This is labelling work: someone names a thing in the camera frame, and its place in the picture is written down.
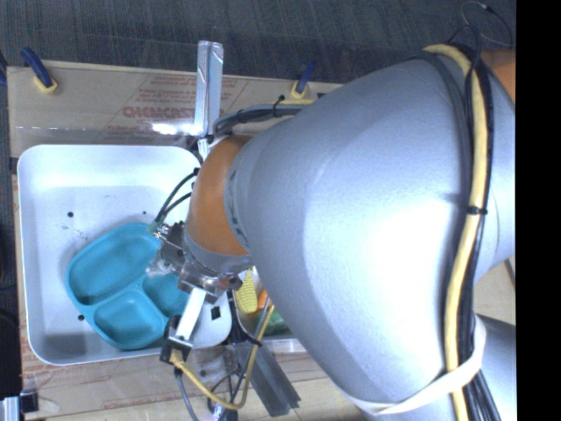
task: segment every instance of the metal bracket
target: metal bracket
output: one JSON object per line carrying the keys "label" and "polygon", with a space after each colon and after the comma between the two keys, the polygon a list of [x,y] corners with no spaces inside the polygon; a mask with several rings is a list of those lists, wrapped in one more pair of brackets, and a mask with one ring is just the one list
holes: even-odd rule
{"label": "metal bracket", "polygon": [[[237,348],[242,357],[249,355],[252,345],[240,343]],[[301,398],[265,343],[255,356],[251,383],[269,416],[280,417],[298,408]]]}
{"label": "metal bracket", "polygon": [[19,421],[19,396],[5,397],[0,401],[0,421]]}
{"label": "metal bracket", "polygon": [[187,360],[187,356],[193,348],[192,343],[180,340],[177,337],[177,325],[179,324],[179,320],[180,316],[174,315],[167,321],[166,333],[164,334],[164,346],[160,351],[160,361],[163,361],[165,363],[171,363],[170,359],[173,349],[180,350],[183,355],[183,361],[185,361]]}
{"label": "metal bracket", "polygon": [[224,47],[217,42],[201,40],[197,51],[195,120],[192,136],[199,138],[202,159],[209,154],[208,135],[214,133],[213,123],[220,117]]}

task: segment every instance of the zip tie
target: zip tie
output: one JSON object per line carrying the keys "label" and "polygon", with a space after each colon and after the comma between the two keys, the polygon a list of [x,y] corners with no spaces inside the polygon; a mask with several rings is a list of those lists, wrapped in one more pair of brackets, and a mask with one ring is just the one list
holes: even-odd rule
{"label": "zip tie", "polygon": [[487,215],[488,210],[487,209],[481,209],[480,207],[477,207],[477,206],[469,206],[467,208],[467,213],[469,215]]}
{"label": "zip tie", "polygon": [[263,343],[261,343],[259,340],[254,339],[253,337],[250,337],[249,335],[247,336],[247,341],[250,342],[253,345],[257,345],[258,347],[262,347]]}
{"label": "zip tie", "polygon": [[459,367],[449,371],[445,375],[437,377],[426,387],[398,403],[372,403],[352,397],[343,390],[339,390],[349,398],[352,403],[370,415],[393,415],[395,413],[403,413],[405,411],[418,409],[419,407],[433,403],[437,399],[463,388],[473,379],[481,369],[485,340],[486,327],[483,321],[476,315],[473,334],[473,352],[470,358]]}
{"label": "zip tie", "polygon": [[24,58],[25,64],[31,67],[35,73],[33,81],[37,84],[39,90],[45,94],[53,93],[58,87],[58,83],[49,75],[40,57],[28,46],[22,48],[19,53]]}

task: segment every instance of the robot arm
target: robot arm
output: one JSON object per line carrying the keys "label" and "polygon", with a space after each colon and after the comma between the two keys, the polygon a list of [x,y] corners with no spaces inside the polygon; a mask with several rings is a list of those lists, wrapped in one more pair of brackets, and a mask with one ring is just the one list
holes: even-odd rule
{"label": "robot arm", "polygon": [[[407,61],[254,139],[223,140],[186,223],[199,261],[256,265],[296,337],[362,401],[400,402],[445,370],[444,300],[471,144],[450,93],[464,78],[438,60],[451,83],[428,61]],[[490,86],[495,153],[475,282],[515,250],[515,109],[495,77]],[[485,324],[483,370],[502,418],[515,419],[514,328]],[[449,396],[393,417],[454,418]]]}

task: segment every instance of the black cable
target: black cable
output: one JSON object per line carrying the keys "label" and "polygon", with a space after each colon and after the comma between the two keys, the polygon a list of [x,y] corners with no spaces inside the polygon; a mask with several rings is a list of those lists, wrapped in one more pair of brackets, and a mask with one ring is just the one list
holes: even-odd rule
{"label": "black cable", "polygon": [[181,187],[183,187],[183,185],[190,179],[196,177],[199,173],[200,168],[195,168],[195,170],[193,170],[193,173],[185,176],[176,186],[175,188],[172,190],[172,193],[169,194],[169,196],[167,197],[166,201],[162,204],[160,212],[158,212],[158,215],[156,216],[156,222],[157,223],[161,223],[163,217],[166,215],[166,210],[167,210],[167,206],[171,203],[172,199],[174,199],[175,194],[180,190]]}
{"label": "black cable", "polygon": [[187,411],[191,416],[193,421],[199,421],[199,418],[196,416],[195,411],[193,410],[193,406],[189,401],[189,396],[187,395],[187,391],[185,390],[185,385],[183,385],[183,373],[179,368],[174,369],[175,380],[177,381],[177,385],[179,387],[179,391],[181,392],[181,397],[183,398],[183,402],[187,407]]}
{"label": "black cable", "polygon": [[[479,37],[477,30],[472,29]],[[486,187],[484,190],[484,203],[483,208],[486,209],[489,199],[489,190],[491,184],[491,170],[493,164],[493,149],[494,149],[494,105],[491,92],[491,83],[489,80],[489,70],[480,59],[481,43],[478,41],[475,52],[468,51],[466,46],[459,46],[458,48],[464,54],[472,58],[472,67],[467,75],[469,80],[465,83],[466,100],[472,101],[471,80],[473,74],[477,74],[481,92],[484,98],[485,111],[486,111],[486,125],[488,130],[487,135],[487,169],[486,169]],[[469,120],[472,121],[472,112],[469,112]],[[464,284],[462,286],[462,294],[460,298],[460,308],[458,311],[458,356],[460,361],[463,362],[469,358],[473,351],[473,330],[475,326],[475,317],[473,312],[473,286],[474,277],[477,265],[479,262],[479,253],[483,239],[483,232],[485,226],[485,218],[482,218],[479,223],[477,237],[475,239],[470,260],[466,269]],[[473,380],[464,387],[465,399],[468,406],[470,419],[482,419],[484,421],[499,421],[500,414],[496,408],[493,397],[486,385],[483,371],[479,371]]]}
{"label": "black cable", "polygon": [[167,217],[167,215],[169,215],[169,212],[171,212],[173,209],[175,209],[177,206],[179,206],[181,203],[183,203],[186,199],[191,197],[191,192],[187,193],[186,195],[183,195],[181,198],[178,198],[176,201],[174,201],[164,212],[164,216]]}
{"label": "black cable", "polygon": [[214,123],[214,133],[216,136],[219,136],[227,133],[238,124],[265,122],[271,118],[294,116],[306,107],[305,104],[279,104],[281,101],[282,100],[279,99],[273,104],[258,104],[247,109],[226,114]]}
{"label": "black cable", "polygon": [[[421,51],[410,59],[422,59],[427,61],[440,74],[440,77],[446,87],[448,97],[451,100],[451,108],[454,112],[456,127],[458,129],[458,143],[460,144],[461,156],[460,162],[463,164],[463,167],[460,168],[460,173],[462,174],[460,176],[460,194],[467,195],[469,193],[470,183],[472,181],[472,145],[469,140],[471,133],[468,124],[466,123],[464,97],[462,95],[462,91],[460,90],[460,86],[458,85],[451,71],[444,64],[443,60],[437,55]],[[468,204],[467,196],[465,197],[465,201],[462,203]],[[461,226],[461,224],[464,222],[464,219],[465,215],[459,214],[457,220],[458,226]],[[459,242],[459,237],[460,232],[458,231],[454,236],[454,238],[456,238],[456,243]],[[443,286],[445,288],[448,288],[449,279],[450,277],[448,275],[444,279]],[[445,296],[441,304],[442,310],[444,311]]]}
{"label": "black cable", "polygon": [[[467,52],[467,47],[461,44],[455,44],[452,43],[453,39],[458,35],[459,32],[463,31],[463,30],[469,30],[473,37],[475,38],[475,52],[473,52],[472,50],[470,50],[469,52]],[[460,28],[458,28],[456,30],[456,32],[454,33],[454,35],[452,35],[452,37],[448,40],[448,43],[454,47],[456,47],[458,50],[460,50],[463,54],[465,54],[467,57],[472,59],[472,63],[470,65],[470,68],[465,76],[465,80],[464,80],[464,110],[465,110],[465,117],[466,117],[466,121],[467,124],[469,126],[469,135],[468,135],[468,139],[470,140],[470,150],[471,150],[471,156],[473,157],[473,113],[472,113],[472,86],[471,86],[471,82],[472,82],[472,74],[473,74],[473,70],[479,65],[479,60],[480,60],[480,56],[481,56],[481,50],[482,50],[482,42],[481,42],[481,36],[479,34],[479,31],[474,28],[471,25],[462,25]]]}
{"label": "black cable", "polygon": [[[220,381],[218,381],[214,387],[212,387],[212,389],[210,389],[210,391],[212,393],[214,393],[214,391],[226,380],[228,379],[229,381],[229,391],[230,391],[230,398],[232,399],[232,397],[234,396],[234,389],[231,386],[231,377],[233,375],[236,375],[238,377],[238,379],[241,381],[242,377],[241,377],[241,372],[242,372],[242,368],[240,367],[240,365],[238,364],[238,367],[236,369],[234,369],[231,373],[228,373],[225,377],[223,377],[222,379],[220,379]],[[214,413],[214,406],[212,405],[213,401],[212,399],[210,399],[209,397],[207,397],[207,407],[209,408],[210,413]]]}
{"label": "black cable", "polygon": [[507,29],[508,32],[508,43],[505,42],[500,42],[499,40],[490,38],[484,34],[481,34],[481,38],[488,40],[489,42],[492,42],[494,44],[497,44],[499,46],[505,46],[507,48],[514,48],[515,43],[514,43],[514,39],[513,39],[513,35],[512,35],[512,31],[510,29],[510,26],[508,26],[507,21],[504,19],[503,16],[501,16],[497,11],[495,11],[493,8],[491,8],[491,6],[489,6],[488,4],[484,4],[482,2],[476,2],[476,1],[468,1],[468,2],[464,2],[462,4],[461,7],[461,15],[462,15],[462,19],[464,20],[466,25],[472,25],[470,23],[470,21],[468,20],[467,16],[464,13],[464,8],[466,5],[468,4],[475,4],[477,6],[479,6],[483,11],[488,12],[489,14],[491,14],[492,16],[495,16],[499,19],[499,21],[503,24],[503,26]]}

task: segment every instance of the cable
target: cable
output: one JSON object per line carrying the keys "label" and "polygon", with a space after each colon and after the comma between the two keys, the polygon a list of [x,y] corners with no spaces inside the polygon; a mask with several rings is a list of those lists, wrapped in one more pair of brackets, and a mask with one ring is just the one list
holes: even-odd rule
{"label": "cable", "polygon": [[[231,377],[233,375],[236,375],[238,377],[238,382],[241,383],[242,381],[242,376],[244,375],[244,371],[242,370],[242,368],[239,366],[236,369],[234,369],[231,373],[229,373],[228,375],[226,375],[225,377],[223,377],[222,379],[220,379],[220,381],[218,381],[214,387],[212,387],[210,389],[210,391],[212,391],[213,393],[215,392],[215,390],[226,380],[228,379],[228,388],[229,388],[229,392],[230,392],[230,402],[232,402],[233,398],[236,397],[236,393],[234,392],[234,389],[231,386]],[[212,407],[212,399],[207,397],[207,407],[209,408],[210,413],[214,413],[214,407]]]}
{"label": "cable", "polygon": [[167,207],[166,211],[164,212],[164,215],[167,217],[167,215],[169,215],[169,212],[171,212],[173,209],[175,209],[177,206],[179,206],[181,203],[183,203],[186,199],[190,197],[191,197],[191,192],[187,193],[186,195],[183,195],[181,198],[174,201],[169,207]]}
{"label": "cable", "polygon": [[475,4],[475,5],[479,6],[483,11],[488,12],[489,14],[492,14],[492,15],[496,16],[500,20],[500,22],[505,26],[505,28],[507,28],[507,31],[508,31],[508,43],[500,42],[499,40],[490,38],[490,37],[486,36],[485,34],[481,34],[481,38],[483,38],[485,40],[488,40],[489,42],[493,42],[494,44],[497,44],[499,46],[505,46],[506,48],[514,48],[515,44],[514,44],[514,41],[513,41],[512,32],[510,30],[510,27],[507,24],[507,21],[497,11],[495,11],[493,8],[491,8],[487,4],[483,4],[482,2],[477,2],[475,0],[469,0],[467,2],[464,2],[462,4],[462,8],[460,9],[460,12],[462,14],[462,19],[464,20],[466,25],[472,26],[472,24],[467,19],[467,16],[465,15],[465,11],[464,11],[465,7],[468,4]]}
{"label": "cable", "polygon": [[[273,310],[274,310],[274,304],[271,304],[269,306],[269,308],[267,309],[266,312],[266,317],[265,317],[265,322],[263,323],[263,325],[261,326],[261,329],[259,330],[258,336],[257,336],[257,341],[261,341],[261,339],[263,338],[263,335],[265,333],[265,328],[266,325],[271,317],[271,315],[273,314]],[[220,397],[218,397],[217,395],[215,395],[214,393],[212,393],[212,391],[210,391],[205,385],[204,383],[202,383],[199,378],[195,375],[195,373],[193,373],[193,371],[191,371],[191,369],[187,366],[187,364],[185,363],[185,361],[183,361],[182,358],[182,354],[181,351],[174,349],[172,350],[171,353],[171,357],[170,357],[170,362],[177,368],[179,368],[183,374],[185,374],[191,381],[192,383],[194,383],[194,385],[202,391],[202,393],[210,398],[212,401],[214,401],[215,403],[219,403],[220,405],[222,405],[225,409],[229,409],[229,410],[239,410],[241,409],[244,404],[245,401],[247,399],[247,392],[249,390],[249,384],[250,384],[250,380],[251,380],[251,375],[252,375],[252,371],[253,371],[253,364],[255,363],[255,357],[257,355],[257,351],[258,351],[259,345],[255,344],[252,347],[252,351],[250,354],[250,358],[249,358],[249,362],[248,362],[248,367],[247,367],[247,375],[245,376],[245,384],[244,384],[244,390],[242,393],[242,397],[239,401],[239,403],[230,403]]]}
{"label": "cable", "polygon": [[[263,308],[269,307],[269,304],[271,303],[271,297],[267,294],[266,300],[265,300],[265,304],[263,305]],[[263,329],[265,332],[266,329],[266,324],[268,323],[269,318],[266,316],[266,310],[263,310],[261,312],[261,316],[259,317],[259,320],[257,322],[257,325],[255,326],[255,331],[254,331],[254,337],[257,338],[259,336],[259,332],[261,331],[262,326],[265,326]],[[249,357],[247,358],[247,360],[245,361],[244,367],[242,368],[242,372],[241,375],[244,375],[245,372],[247,371],[247,368],[249,366]],[[242,384],[242,380],[239,379],[238,383],[236,384],[236,388],[234,389],[233,394],[231,395],[231,400],[230,402],[233,403],[234,402],[234,398],[236,397],[236,395],[239,392],[239,387]],[[220,416],[220,418],[217,421],[222,421],[222,419],[224,418],[226,414],[226,411],[224,411],[222,413],[222,415]]]}
{"label": "cable", "polygon": [[[485,209],[486,174],[487,174],[487,126],[485,103],[479,85],[479,78],[473,73],[471,62],[456,47],[447,45],[428,46],[424,50],[441,54],[454,60],[465,78],[470,76],[469,83],[472,92],[473,118],[473,173],[472,186],[469,195],[469,210],[461,232],[458,251],[454,259],[451,278],[446,292],[444,309],[444,350],[446,368],[449,371],[459,365],[458,357],[458,313],[461,291],[464,284],[466,270],[472,255],[472,248],[478,235],[479,223]],[[458,421],[469,421],[465,395],[462,390],[452,392],[452,402]]]}
{"label": "cable", "polygon": [[292,101],[277,100],[272,104],[258,104],[238,112],[231,112],[217,119],[214,123],[213,133],[215,136],[227,133],[231,128],[238,124],[248,122],[264,122],[271,118],[281,118],[285,116],[294,116],[307,104],[299,101],[298,104],[292,104]]}
{"label": "cable", "polygon": [[[486,109],[486,125],[487,125],[487,172],[486,172],[486,191],[484,195],[484,207],[487,206],[489,199],[489,190],[491,186],[491,166],[493,163],[494,152],[494,102],[491,90],[489,75],[491,72],[484,62],[479,60],[480,48],[476,48],[475,53],[468,51],[465,46],[459,46],[465,54],[473,57],[472,69],[477,71],[482,94],[485,100]],[[479,231],[475,240],[472,256],[469,266],[466,270],[465,282],[462,288],[461,304],[458,314],[459,332],[458,332],[458,353],[461,361],[466,360],[473,350],[473,329],[474,329],[474,312],[473,312],[473,285],[475,271],[479,260],[479,251],[483,239],[483,231],[485,219],[483,218],[479,224]],[[473,419],[484,419],[489,421],[498,421],[501,419],[493,397],[486,385],[483,371],[480,370],[474,379],[464,387],[466,398],[471,401],[470,413]]]}
{"label": "cable", "polygon": [[183,397],[183,402],[185,403],[185,406],[187,407],[187,411],[189,412],[189,415],[191,416],[191,419],[193,421],[199,421],[199,418],[196,416],[195,411],[193,410],[193,406],[191,405],[191,402],[189,401],[189,396],[187,396],[187,391],[185,390],[185,385],[183,385],[182,373],[181,373],[179,368],[175,369],[175,379],[177,380],[177,385],[179,386],[179,391],[181,392],[181,396]]}
{"label": "cable", "polygon": [[172,208],[169,209],[167,206],[171,203],[171,201],[174,199],[174,196],[177,192],[179,192],[180,188],[183,187],[183,185],[185,185],[185,183],[192,179],[195,178],[198,173],[199,173],[200,168],[195,168],[193,170],[193,173],[190,173],[189,175],[185,176],[176,186],[175,188],[172,190],[172,192],[169,194],[169,196],[167,197],[166,201],[162,204],[160,211],[158,212],[158,215],[156,216],[156,218],[154,219],[154,223],[156,224],[160,224],[161,222],[164,221],[164,219],[166,218],[166,214],[169,213],[169,211],[171,211],[174,207],[176,207],[177,204],[172,204]]}

